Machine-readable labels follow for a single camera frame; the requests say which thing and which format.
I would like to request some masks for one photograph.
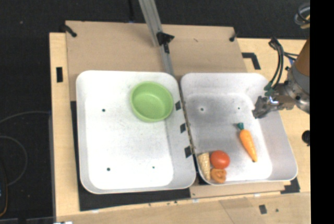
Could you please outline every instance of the dark floor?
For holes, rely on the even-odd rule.
[[[0,158],[8,181],[2,219],[46,217],[52,211],[49,148],[51,88],[49,32],[65,20],[143,22],[138,1],[0,0]],[[162,23],[232,26],[239,37],[306,39],[309,29],[294,23],[310,0],[157,0]],[[32,112],[12,117],[22,112]]]

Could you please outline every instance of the black knob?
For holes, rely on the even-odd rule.
[[[305,131],[302,135],[302,140],[304,143],[307,143],[308,146],[311,145],[311,142],[310,142],[310,134],[309,134],[309,130]]]

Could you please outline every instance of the white tray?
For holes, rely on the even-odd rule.
[[[224,184],[288,181],[296,177],[297,164],[278,111],[263,119],[252,114],[268,80],[251,73],[193,73],[181,80],[185,111],[196,156],[223,150],[231,159]],[[235,126],[250,130],[258,161],[252,162]],[[220,185],[213,180],[212,185]]]
[[[164,121],[132,113],[130,91],[143,81],[164,85],[175,104]],[[167,73],[86,71],[76,81],[80,178],[92,193],[191,186],[196,170],[177,81]]]

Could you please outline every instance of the black clamp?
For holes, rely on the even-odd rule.
[[[174,39],[174,37],[175,36],[172,36],[170,34],[166,34],[166,33],[163,33],[163,32],[158,32],[157,33],[158,43],[159,43],[160,46],[163,45],[165,53],[169,54],[168,43],[171,42]]]

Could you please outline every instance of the carrot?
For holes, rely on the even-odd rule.
[[[242,145],[244,146],[244,148],[246,149],[252,160],[254,162],[257,162],[256,149],[251,133],[248,130],[244,129],[243,123],[238,123],[237,126],[241,130],[239,137],[242,142]]]
[[[226,170],[225,169],[211,169],[211,177],[218,183],[224,183],[226,181]]]

